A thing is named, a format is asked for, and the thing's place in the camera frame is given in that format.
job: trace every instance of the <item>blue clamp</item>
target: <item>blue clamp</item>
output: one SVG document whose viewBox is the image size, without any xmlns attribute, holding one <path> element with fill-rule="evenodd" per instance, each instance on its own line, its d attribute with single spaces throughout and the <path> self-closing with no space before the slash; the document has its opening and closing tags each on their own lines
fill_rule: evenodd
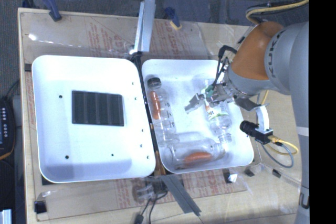
<svg viewBox="0 0 336 224">
<path fill-rule="evenodd" d="M 53 18 L 55 22 L 62 19 L 62 16 L 58 12 L 58 7 L 55 0 L 43 0 L 43 3 L 50 10 L 49 15 Z"/>
<path fill-rule="evenodd" d="M 182 28 L 182 25 L 180 24 L 180 20 L 178 19 L 178 16 L 175 12 L 175 10 L 172 7 L 167 7 L 164 9 L 164 11 L 166 12 L 166 14 L 169 16 L 169 18 L 172 20 L 170 22 L 171 26 L 175 29 L 175 30 L 179 30 Z"/>
</svg>

